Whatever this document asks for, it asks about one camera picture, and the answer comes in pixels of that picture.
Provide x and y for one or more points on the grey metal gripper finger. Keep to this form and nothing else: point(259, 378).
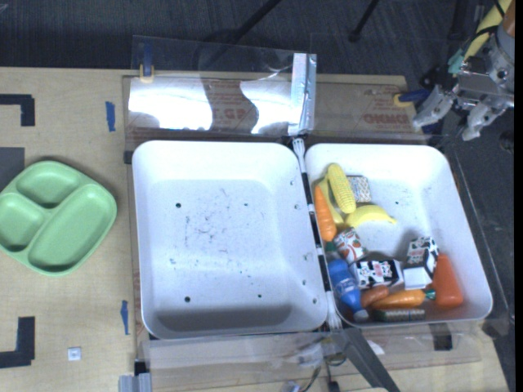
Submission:
point(431, 106)
point(478, 121)

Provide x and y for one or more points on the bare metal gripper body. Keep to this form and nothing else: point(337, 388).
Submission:
point(480, 84)

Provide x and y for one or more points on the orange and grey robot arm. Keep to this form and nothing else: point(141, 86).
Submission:
point(508, 23)

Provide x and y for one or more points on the white plastic tray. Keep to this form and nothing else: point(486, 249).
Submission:
point(220, 235)
point(412, 194)

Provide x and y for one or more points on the yellow corn cob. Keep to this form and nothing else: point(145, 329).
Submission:
point(342, 188)

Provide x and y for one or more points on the cow print carton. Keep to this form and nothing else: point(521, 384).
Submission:
point(421, 251)
point(378, 273)

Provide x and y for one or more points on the orange carrot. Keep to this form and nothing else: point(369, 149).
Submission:
point(324, 216)
point(400, 299)

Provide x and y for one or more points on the white and orange can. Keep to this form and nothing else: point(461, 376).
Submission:
point(349, 245)

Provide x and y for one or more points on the orange bottle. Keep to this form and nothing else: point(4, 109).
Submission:
point(447, 284)

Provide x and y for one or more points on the white cube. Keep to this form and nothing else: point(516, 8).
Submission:
point(417, 278)

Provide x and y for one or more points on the orange sausage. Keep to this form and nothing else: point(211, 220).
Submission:
point(374, 295)

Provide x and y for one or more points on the blue bottle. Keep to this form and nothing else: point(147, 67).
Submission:
point(345, 286)

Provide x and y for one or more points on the dark green can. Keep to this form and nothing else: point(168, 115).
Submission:
point(398, 315)

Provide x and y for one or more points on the green divided plate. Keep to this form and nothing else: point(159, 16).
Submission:
point(69, 227)

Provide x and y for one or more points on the small white square block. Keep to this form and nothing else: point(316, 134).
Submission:
point(74, 353)

